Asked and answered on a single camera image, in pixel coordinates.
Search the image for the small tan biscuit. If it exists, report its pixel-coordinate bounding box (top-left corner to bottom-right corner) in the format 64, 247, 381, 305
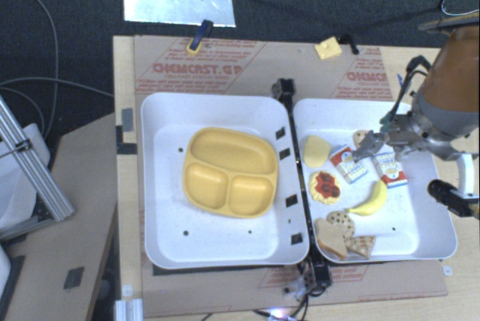
352, 130, 373, 151

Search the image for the yellow potato chip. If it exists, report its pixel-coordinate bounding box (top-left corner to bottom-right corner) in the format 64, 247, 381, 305
302, 134, 332, 169

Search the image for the red and white carton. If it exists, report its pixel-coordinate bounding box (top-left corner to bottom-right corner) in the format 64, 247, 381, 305
329, 144, 369, 185
371, 151, 410, 190

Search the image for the yellow cheese piece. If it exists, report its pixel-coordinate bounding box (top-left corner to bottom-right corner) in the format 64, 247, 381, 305
313, 35, 343, 60

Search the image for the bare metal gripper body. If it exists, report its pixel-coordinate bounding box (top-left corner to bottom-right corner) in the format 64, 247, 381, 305
382, 112, 463, 162

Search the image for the brown chocolate chip cookie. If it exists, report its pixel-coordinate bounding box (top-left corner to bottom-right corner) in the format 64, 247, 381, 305
325, 210, 356, 240

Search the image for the black cylinder on white bracket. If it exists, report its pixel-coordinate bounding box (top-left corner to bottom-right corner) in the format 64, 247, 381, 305
427, 152, 480, 219

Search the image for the tan bread slice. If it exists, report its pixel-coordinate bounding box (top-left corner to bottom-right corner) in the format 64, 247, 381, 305
313, 217, 349, 262

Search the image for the yellow banana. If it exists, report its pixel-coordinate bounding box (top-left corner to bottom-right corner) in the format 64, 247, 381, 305
346, 179, 389, 218

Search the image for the tan waffle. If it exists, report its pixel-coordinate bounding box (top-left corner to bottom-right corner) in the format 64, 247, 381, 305
344, 235, 377, 260

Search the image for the yellow pizza with red topping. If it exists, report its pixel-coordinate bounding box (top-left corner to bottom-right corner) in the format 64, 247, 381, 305
307, 170, 343, 206

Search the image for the thin black rod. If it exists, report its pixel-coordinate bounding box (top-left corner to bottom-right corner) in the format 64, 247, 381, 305
280, 92, 324, 278

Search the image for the yellow divided plate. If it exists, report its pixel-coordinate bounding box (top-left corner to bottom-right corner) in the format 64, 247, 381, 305
181, 127, 280, 220

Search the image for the brown cardboard board red print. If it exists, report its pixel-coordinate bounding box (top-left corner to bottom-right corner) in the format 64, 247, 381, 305
133, 34, 449, 319

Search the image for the white plastic tray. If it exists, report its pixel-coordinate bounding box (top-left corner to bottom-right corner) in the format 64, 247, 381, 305
292, 97, 459, 263
139, 91, 311, 271

